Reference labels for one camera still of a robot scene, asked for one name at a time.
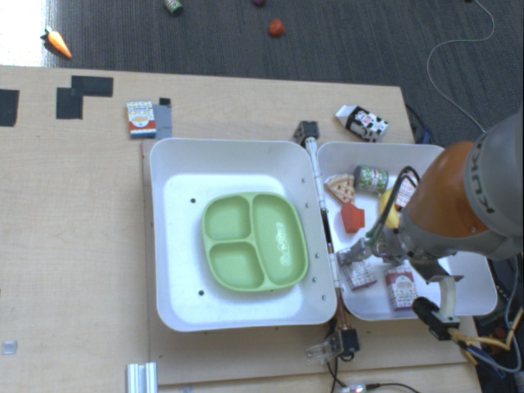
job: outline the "can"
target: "can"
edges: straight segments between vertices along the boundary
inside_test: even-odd
[[[369,166],[359,166],[355,169],[355,188],[363,191],[384,193],[389,178],[385,170]]]
[[[183,12],[182,3],[179,0],[164,0],[164,5],[172,15],[179,15]]]

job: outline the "wooden table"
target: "wooden table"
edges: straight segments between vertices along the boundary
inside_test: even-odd
[[[113,77],[113,97],[85,97],[82,120],[57,120],[56,88],[70,87],[71,75]],[[175,137],[289,140],[301,120],[316,120],[320,143],[358,141],[334,113],[361,105],[390,121],[384,142],[413,142],[395,87],[1,66],[0,88],[20,90],[16,126],[0,128],[0,341],[18,341],[16,354],[0,355],[0,391],[124,391],[126,365],[155,358],[142,149],[129,137],[126,102],[170,98]],[[343,381],[480,391],[458,348],[419,321],[351,322],[362,350],[341,367]],[[472,319],[462,328],[474,331]],[[267,343],[269,329],[280,337],[265,349],[276,359],[208,354],[202,337],[223,335],[175,333],[185,349],[169,352],[169,371],[159,365],[159,381],[174,383],[160,391],[329,391],[326,369],[305,366],[300,345],[323,327],[225,332]]]

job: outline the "green plate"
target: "green plate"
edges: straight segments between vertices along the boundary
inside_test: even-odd
[[[298,214],[278,194],[243,192],[215,198],[204,209],[202,233],[213,276],[231,290],[289,287],[307,271]]]

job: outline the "pizza slice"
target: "pizza slice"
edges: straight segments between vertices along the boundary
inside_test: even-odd
[[[351,174],[338,174],[324,184],[326,189],[341,203],[355,203],[355,178]]]

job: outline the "toy carrot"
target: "toy carrot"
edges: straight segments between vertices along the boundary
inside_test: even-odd
[[[61,37],[61,35],[56,32],[55,30],[52,30],[49,26],[46,28],[47,32],[47,39],[49,40],[49,43],[56,48],[58,51],[60,51],[62,54],[64,54],[67,58],[72,58],[71,52],[69,48],[67,47],[66,43],[64,42],[64,39]]]

